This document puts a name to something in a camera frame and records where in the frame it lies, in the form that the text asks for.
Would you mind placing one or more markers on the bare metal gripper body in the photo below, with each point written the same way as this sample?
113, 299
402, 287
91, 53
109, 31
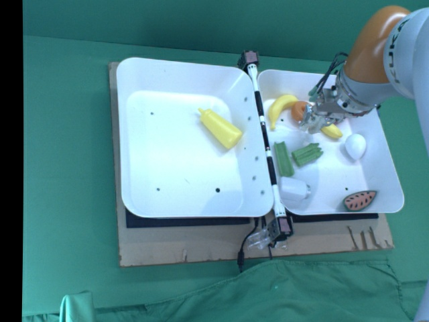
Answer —
336, 107

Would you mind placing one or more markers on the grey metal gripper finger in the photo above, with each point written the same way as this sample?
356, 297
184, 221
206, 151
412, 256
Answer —
317, 126
305, 119

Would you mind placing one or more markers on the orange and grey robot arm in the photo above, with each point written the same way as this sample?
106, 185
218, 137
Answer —
372, 55

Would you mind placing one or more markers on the small yellow banana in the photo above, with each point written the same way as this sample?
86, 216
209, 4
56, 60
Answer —
332, 131

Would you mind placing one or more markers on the green asparagus bundle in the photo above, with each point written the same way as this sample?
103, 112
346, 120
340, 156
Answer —
306, 154

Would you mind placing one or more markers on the white egg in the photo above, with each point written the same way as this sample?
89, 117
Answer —
355, 146

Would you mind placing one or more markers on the green celery stick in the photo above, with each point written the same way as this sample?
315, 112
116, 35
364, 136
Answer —
284, 159

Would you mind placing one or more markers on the thin black and white rod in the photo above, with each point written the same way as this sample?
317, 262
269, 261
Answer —
267, 146

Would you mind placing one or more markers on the white plastic tray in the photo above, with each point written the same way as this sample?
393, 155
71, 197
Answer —
335, 179
174, 166

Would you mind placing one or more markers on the white plastic bottle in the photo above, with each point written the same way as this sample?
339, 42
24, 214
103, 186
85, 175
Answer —
291, 188

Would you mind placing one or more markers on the yellow mustard bottle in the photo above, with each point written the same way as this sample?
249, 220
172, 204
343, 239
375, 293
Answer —
221, 129

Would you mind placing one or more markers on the red watermelon slice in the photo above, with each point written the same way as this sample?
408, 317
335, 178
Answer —
360, 201

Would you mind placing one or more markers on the brown cardboard board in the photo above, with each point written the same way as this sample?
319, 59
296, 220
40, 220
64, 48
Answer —
201, 243

